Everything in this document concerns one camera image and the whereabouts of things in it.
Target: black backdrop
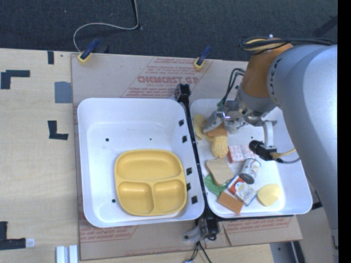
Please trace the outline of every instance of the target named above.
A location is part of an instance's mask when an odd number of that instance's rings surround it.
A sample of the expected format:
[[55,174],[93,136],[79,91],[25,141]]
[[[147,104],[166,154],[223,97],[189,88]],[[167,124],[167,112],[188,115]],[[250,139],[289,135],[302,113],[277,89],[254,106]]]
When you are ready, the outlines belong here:
[[[76,51],[75,30],[89,22],[133,27],[132,0],[0,0],[0,48]],[[137,0],[141,28],[90,26],[77,34],[81,49],[94,38],[114,54],[248,60],[241,36],[319,37],[337,41],[338,0]]]

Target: cardboard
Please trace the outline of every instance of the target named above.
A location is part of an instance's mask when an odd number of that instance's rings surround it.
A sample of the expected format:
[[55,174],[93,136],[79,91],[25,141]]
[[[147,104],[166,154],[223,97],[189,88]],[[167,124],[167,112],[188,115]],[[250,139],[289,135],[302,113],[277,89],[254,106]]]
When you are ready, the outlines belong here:
[[[194,221],[165,224],[97,228],[84,217],[80,179],[80,156],[76,110],[86,98],[172,98],[179,83],[196,99],[221,98],[233,68],[246,68],[246,62],[206,60],[202,70],[193,68],[195,59],[153,56],[94,54],[81,64],[71,55],[75,147],[78,187],[81,260],[169,253],[193,250],[194,243],[183,241],[183,233],[195,227]],[[228,98],[234,98],[235,92]],[[224,248],[302,238],[295,216],[267,219],[221,221],[215,241],[205,247]]]

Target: white cable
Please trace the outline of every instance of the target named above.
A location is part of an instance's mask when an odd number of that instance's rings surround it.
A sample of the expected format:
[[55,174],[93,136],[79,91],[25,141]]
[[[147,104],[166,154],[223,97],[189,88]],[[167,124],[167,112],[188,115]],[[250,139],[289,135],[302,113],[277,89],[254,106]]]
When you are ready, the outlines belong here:
[[79,49],[79,47],[78,47],[78,45],[76,43],[76,35],[77,35],[78,31],[81,30],[84,27],[87,27],[87,26],[90,26],[90,25],[104,25],[104,26],[110,26],[110,27],[113,27],[113,28],[122,29],[122,30],[129,30],[129,31],[137,29],[138,26],[139,26],[138,6],[137,6],[137,1],[136,0],[133,0],[133,2],[134,2],[134,9],[135,9],[135,18],[137,20],[137,24],[134,27],[121,27],[121,26],[117,26],[117,25],[113,25],[113,24],[106,24],[106,23],[103,23],[103,22],[91,22],[90,24],[84,24],[81,27],[79,27],[76,30],[76,32],[73,34],[73,43],[74,43],[77,51],[81,52],[81,50]]

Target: blue clip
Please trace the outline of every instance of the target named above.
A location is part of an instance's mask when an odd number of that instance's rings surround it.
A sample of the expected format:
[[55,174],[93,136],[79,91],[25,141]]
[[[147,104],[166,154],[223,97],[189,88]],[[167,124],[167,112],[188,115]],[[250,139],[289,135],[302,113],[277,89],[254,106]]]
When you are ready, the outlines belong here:
[[203,53],[194,61],[194,68],[197,70],[202,69],[203,65],[205,64],[205,58],[207,58],[210,51],[211,47],[207,46]]
[[95,50],[95,48],[100,44],[99,39],[95,39],[92,43],[88,45],[88,47],[80,53],[78,56],[78,60],[81,63],[85,63],[90,57],[92,56],[92,52]]

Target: yellow divided tray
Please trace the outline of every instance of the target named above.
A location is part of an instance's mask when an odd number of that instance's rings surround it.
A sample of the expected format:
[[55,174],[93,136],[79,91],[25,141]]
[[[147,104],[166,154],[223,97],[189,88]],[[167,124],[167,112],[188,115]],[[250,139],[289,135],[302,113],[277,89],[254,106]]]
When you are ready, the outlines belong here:
[[186,204],[182,163],[166,150],[122,153],[115,163],[115,183],[121,207],[132,215],[172,214]]

